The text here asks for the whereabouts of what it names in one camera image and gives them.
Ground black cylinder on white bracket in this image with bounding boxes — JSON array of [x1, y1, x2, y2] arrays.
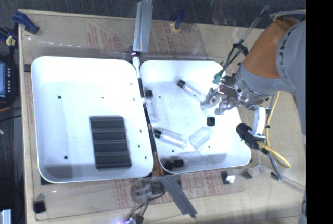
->
[[235, 107, 267, 150]]

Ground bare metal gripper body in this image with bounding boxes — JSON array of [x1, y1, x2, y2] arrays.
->
[[217, 74, 272, 112]]

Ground brown cardboard board, red print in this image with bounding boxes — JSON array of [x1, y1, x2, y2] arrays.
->
[[17, 8, 307, 221]]

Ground dark grey ribbed rack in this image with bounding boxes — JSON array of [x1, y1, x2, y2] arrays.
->
[[89, 115, 133, 170]]

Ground white plastic tray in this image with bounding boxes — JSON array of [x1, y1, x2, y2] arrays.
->
[[30, 55, 155, 184], [139, 59, 252, 175]]

